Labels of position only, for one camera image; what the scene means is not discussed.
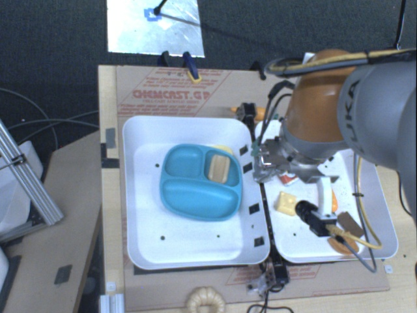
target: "blue plate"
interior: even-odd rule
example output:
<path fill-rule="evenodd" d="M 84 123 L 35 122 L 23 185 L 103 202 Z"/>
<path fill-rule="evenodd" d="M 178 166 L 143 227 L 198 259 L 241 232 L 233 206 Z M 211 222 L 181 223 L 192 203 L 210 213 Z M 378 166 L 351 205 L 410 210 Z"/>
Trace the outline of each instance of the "blue plate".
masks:
<path fill-rule="evenodd" d="M 214 155 L 230 158 L 227 181 L 208 179 Z M 160 180 L 162 203 L 170 211 L 188 218 L 221 221 L 231 218 L 242 200 L 242 174 L 237 160 L 213 147 L 182 144 L 169 150 Z"/>

